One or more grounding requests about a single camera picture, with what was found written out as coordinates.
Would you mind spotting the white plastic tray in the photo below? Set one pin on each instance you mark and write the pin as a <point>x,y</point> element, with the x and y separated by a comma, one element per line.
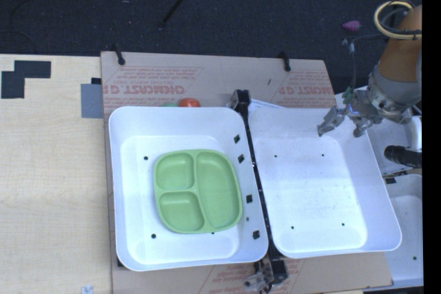
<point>138,217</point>
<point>310,189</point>

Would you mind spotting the black cylinder on white bracket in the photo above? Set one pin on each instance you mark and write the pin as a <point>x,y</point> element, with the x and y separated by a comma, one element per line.
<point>399,155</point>

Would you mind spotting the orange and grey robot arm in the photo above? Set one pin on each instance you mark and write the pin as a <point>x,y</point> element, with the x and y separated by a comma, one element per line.
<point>403,55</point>

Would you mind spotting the green divided plate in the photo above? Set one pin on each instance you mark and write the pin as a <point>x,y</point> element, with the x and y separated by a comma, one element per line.
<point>206,189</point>

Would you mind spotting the green toy vegetable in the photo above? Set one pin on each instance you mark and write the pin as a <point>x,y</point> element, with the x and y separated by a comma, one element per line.
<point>169,104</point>

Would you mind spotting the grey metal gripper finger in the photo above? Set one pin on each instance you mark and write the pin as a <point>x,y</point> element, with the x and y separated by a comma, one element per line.
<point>361,129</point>
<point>330,121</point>

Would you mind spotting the white paper label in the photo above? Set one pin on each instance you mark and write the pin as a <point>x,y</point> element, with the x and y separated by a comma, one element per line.
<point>267,104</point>

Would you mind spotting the purple toy grapes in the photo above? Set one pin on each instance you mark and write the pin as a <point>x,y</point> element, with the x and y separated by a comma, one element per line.
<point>351,26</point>

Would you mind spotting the brown cardboard board red print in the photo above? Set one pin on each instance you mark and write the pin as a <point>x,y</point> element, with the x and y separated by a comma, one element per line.
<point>220,75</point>

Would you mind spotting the red toy tomato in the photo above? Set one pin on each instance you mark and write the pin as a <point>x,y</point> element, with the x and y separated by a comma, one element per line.
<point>189,102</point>

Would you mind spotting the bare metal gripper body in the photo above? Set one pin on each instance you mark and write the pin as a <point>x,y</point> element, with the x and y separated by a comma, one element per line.
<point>375,108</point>

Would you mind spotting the thin black and white rod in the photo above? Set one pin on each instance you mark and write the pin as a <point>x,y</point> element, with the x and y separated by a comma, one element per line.
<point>256,168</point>

